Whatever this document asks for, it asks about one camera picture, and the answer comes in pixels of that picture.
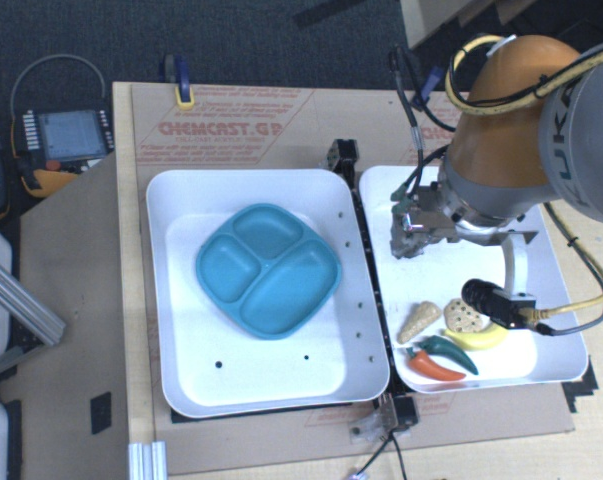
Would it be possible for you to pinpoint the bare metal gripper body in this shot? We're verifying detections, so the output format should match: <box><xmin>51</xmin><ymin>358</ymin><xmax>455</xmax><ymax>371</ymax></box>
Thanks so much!
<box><xmin>404</xmin><ymin>183</ymin><xmax>515</xmax><ymax>245</ymax></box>

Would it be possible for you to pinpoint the white plastic tray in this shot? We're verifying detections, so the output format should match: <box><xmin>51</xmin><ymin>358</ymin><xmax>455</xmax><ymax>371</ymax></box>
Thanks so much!
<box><xmin>357</xmin><ymin>164</ymin><xmax>590</xmax><ymax>395</ymax></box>
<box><xmin>145</xmin><ymin>168</ymin><xmax>392</xmax><ymax>420</ymax></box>

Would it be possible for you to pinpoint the beige toy corn cob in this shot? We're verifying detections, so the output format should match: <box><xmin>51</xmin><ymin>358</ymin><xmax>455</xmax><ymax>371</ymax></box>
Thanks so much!
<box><xmin>397</xmin><ymin>300</ymin><xmax>444</xmax><ymax>346</ymax></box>

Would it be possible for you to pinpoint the beige toy biscuit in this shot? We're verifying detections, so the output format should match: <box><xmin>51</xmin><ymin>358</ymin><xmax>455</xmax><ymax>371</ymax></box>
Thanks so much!
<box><xmin>442</xmin><ymin>297</ymin><xmax>485</xmax><ymax>335</ymax></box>

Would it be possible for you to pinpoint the yellow banana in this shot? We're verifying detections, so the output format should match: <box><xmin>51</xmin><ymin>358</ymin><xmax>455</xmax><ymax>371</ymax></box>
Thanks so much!
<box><xmin>443</xmin><ymin>320</ymin><xmax>511</xmax><ymax>352</ymax></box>

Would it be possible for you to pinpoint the green toy chili pepper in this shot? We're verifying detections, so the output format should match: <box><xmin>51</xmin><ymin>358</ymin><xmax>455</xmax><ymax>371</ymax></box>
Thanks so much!
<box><xmin>417</xmin><ymin>335</ymin><xmax>480</xmax><ymax>376</ymax></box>

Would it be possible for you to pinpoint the orange toy chili pepper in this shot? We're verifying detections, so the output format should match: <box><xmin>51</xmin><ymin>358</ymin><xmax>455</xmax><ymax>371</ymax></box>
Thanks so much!
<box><xmin>405</xmin><ymin>346</ymin><xmax>468</xmax><ymax>383</ymax></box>

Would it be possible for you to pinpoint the blue divided plate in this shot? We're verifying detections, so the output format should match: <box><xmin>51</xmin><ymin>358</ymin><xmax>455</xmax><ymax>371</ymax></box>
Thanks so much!
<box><xmin>195</xmin><ymin>202</ymin><xmax>343</xmax><ymax>341</ymax></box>

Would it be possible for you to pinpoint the brown cardboard board, red print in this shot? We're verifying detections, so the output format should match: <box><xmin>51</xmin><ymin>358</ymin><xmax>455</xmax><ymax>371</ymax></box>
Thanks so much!
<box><xmin>130</xmin><ymin>83</ymin><xmax>577</xmax><ymax>477</ymax></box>

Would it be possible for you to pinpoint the black cylinder on white bracket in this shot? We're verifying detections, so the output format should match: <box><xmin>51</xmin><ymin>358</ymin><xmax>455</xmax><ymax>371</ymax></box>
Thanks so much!
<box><xmin>461</xmin><ymin>229</ymin><xmax>539</xmax><ymax>330</ymax></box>

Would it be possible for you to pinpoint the black block with thin wires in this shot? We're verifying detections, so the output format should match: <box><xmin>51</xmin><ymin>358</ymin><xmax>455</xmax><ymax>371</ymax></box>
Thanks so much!
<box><xmin>324</xmin><ymin>138</ymin><xmax>360</xmax><ymax>175</ymax></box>
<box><xmin>349</xmin><ymin>394</ymin><xmax>421</xmax><ymax>443</ymax></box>

